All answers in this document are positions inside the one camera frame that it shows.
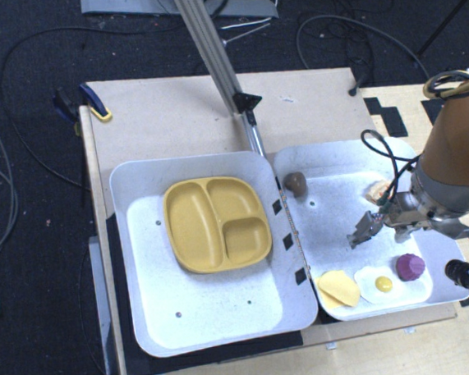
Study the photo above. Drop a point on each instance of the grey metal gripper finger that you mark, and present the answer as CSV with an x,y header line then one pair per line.
x,y
364,229
404,234

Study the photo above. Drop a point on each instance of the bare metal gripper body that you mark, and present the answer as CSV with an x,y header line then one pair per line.
x,y
406,211

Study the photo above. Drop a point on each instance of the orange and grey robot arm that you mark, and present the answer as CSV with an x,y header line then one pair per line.
x,y
453,149

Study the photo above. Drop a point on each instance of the white plastic tray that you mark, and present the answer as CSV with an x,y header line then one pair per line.
x,y
333,230
213,308

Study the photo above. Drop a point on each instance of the purple toy cupcake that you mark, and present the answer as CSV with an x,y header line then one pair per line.
x,y
410,267

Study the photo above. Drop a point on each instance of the pale orange toy bread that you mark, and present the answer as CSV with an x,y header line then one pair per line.
x,y
377,190

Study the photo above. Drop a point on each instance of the white fried egg toy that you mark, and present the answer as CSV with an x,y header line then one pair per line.
x,y
376,288

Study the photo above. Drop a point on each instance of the yellow cheese slice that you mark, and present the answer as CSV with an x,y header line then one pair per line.
x,y
339,288

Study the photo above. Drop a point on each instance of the thin black and white rod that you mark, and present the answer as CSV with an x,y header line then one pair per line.
x,y
292,226

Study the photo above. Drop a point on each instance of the brown rounded toy lump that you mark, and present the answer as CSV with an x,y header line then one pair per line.
x,y
296,184

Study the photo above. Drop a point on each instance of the yellow divided plate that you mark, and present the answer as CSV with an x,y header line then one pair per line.
x,y
197,227

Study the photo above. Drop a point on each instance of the pale cardboard board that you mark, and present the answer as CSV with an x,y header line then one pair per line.
x,y
178,122

